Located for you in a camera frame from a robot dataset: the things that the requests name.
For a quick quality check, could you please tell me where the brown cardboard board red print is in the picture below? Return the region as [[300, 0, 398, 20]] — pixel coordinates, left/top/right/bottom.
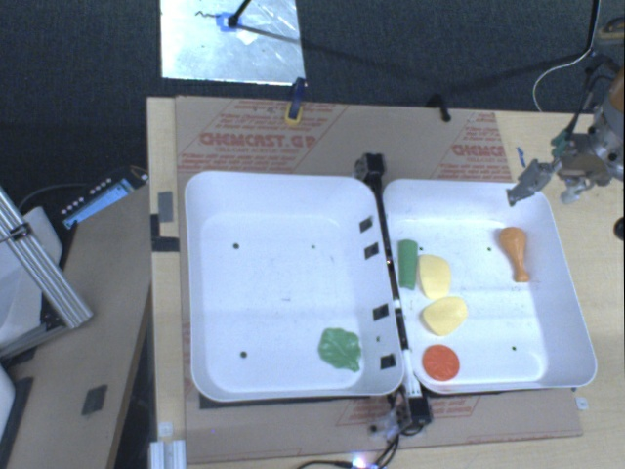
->
[[174, 96, 585, 465]]

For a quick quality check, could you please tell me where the orange tomato slice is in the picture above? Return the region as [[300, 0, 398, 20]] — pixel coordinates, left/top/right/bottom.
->
[[421, 343, 462, 382]]

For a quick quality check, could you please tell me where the white plastic tray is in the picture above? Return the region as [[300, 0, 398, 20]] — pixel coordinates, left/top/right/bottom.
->
[[382, 178, 599, 396], [184, 170, 407, 404]]

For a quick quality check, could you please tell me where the yellow potato chip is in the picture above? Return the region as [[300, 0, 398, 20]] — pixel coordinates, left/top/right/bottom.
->
[[420, 295, 470, 338], [417, 254, 453, 301]]

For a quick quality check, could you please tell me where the thin black and white rod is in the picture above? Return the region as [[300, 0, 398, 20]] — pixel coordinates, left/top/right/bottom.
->
[[369, 173, 419, 396]]

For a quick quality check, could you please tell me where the green cucumber piece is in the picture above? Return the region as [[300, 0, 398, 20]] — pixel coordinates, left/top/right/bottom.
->
[[396, 238, 420, 291]]

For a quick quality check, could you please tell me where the orange chicken drumstick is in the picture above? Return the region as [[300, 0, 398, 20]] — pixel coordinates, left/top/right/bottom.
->
[[498, 226, 531, 283]]

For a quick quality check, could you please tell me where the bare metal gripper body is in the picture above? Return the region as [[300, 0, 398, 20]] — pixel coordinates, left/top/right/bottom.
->
[[556, 132, 625, 188]]

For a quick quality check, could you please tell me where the green lettuce leaf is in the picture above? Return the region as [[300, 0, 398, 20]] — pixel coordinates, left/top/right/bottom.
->
[[317, 327, 363, 374]]

